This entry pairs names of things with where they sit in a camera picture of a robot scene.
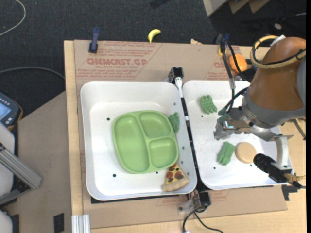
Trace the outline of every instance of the green block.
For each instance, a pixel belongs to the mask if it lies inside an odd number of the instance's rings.
[[[234,150],[235,150],[234,145],[228,142],[224,142],[222,149],[218,154],[218,162],[224,166],[227,165],[230,162]]]
[[[175,112],[173,115],[169,116],[169,121],[171,123],[171,126],[174,130],[174,132],[178,132],[179,130],[179,117],[178,117],[178,113]]]
[[[217,112],[217,108],[213,103],[213,99],[210,95],[202,96],[200,98],[200,103],[203,111],[206,114]]]

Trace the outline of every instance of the banana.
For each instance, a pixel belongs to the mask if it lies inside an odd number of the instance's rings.
[[[153,29],[153,30],[151,30],[151,31],[149,32],[149,34],[148,34],[148,40],[149,40],[149,42],[152,42],[153,37],[154,37],[155,35],[159,34],[159,33],[161,33],[161,30],[159,30],[159,29]]]

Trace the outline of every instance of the blue clamp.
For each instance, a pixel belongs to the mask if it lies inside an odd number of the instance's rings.
[[[99,28],[94,28],[94,29],[93,29],[92,42],[89,44],[88,52],[97,53],[97,47],[98,47],[97,41],[98,41],[98,36],[99,36]]]

